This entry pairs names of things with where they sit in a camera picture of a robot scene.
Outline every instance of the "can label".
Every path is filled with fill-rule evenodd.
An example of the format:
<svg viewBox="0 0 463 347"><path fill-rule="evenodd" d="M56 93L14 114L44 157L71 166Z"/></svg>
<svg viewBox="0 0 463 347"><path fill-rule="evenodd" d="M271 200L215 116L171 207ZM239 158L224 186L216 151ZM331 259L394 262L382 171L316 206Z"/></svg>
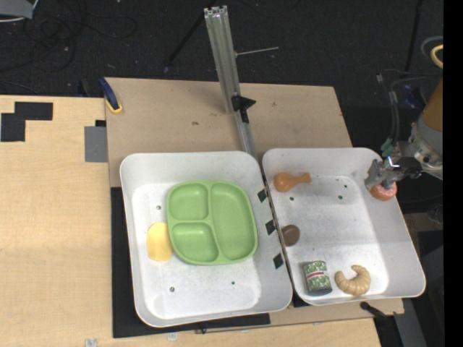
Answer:
<svg viewBox="0 0 463 347"><path fill-rule="evenodd" d="M310 296L323 296L333 291L325 261L306 262L302 268Z"/></svg>

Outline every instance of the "yellow potato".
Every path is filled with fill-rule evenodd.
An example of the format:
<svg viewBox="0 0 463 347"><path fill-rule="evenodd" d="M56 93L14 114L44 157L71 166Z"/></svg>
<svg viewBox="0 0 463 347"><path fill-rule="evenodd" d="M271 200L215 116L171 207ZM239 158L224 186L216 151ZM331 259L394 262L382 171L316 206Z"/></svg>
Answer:
<svg viewBox="0 0 463 347"><path fill-rule="evenodd" d="M155 261L167 261L172 256L172 243L166 223L155 223L147 232L148 256Z"/></svg>

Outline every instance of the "divided green plate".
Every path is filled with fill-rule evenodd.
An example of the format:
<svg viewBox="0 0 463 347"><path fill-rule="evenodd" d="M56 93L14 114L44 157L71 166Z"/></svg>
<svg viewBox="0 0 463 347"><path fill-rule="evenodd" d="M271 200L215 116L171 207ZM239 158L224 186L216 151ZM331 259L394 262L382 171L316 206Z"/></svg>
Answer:
<svg viewBox="0 0 463 347"><path fill-rule="evenodd" d="M189 181L167 194L172 246L185 262L224 265L251 257L258 247L246 192L228 181Z"/></svg>

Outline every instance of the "wooden table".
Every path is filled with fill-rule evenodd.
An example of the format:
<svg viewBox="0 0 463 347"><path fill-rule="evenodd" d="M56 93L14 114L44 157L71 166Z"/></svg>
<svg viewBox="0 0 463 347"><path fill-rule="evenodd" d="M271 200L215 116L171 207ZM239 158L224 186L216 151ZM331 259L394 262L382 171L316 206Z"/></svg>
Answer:
<svg viewBox="0 0 463 347"><path fill-rule="evenodd" d="M52 121L26 121L24 142L0 142L1 346L84 346L86 338L96 338L98 347L171 343L164 334L112 338L109 192L119 184L118 163L132 151L233 150L240 149L239 140L231 131L233 122L222 121L229 116L221 114L218 83L108 81L124 106L118 116L106 111L102 98L0 97L0 113L13 113L15 102L54 104ZM180 106L176 101L190 99L188 93L211 101L212 110L201 108L202 101L185 106L184 112L175 108ZM242 94L267 105L258 103L249 110L259 155L285 145L351 146L331 87L242 84ZM132 109L133 104L147 101L152 106ZM300 109L304 103L307 108ZM287 118L293 106L298 109L299 124ZM129 121L132 110L139 116ZM167 127L172 112L178 112L177 129L183 131ZM85 162L84 128L104 119L109 162ZM217 137L219 131L228 137ZM138 138L140 132L144 142ZM182 132L190 142L182 139ZM203 132L205 138L195 139L196 132ZM371 304L386 314L403 312L400 299ZM371 315L358 304L289 307L273 313L271 322L245 333L182 332L176 343L306 346L309 340L311 346L380 345Z"/></svg>

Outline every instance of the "blue clamp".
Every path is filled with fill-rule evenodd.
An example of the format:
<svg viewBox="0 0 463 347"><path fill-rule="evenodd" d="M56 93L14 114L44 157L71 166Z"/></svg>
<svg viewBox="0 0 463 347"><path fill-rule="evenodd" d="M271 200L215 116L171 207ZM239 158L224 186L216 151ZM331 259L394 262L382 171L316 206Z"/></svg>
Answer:
<svg viewBox="0 0 463 347"><path fill-rule="evenodd" d="M104 78L100 78L98 80L98 84L103 90L103 95L106 99L106 106L109 110L114 114L120 113L122 111L122 106L117 101L114 91L111 89L111 86L109 86L109 83Z"/></svg>

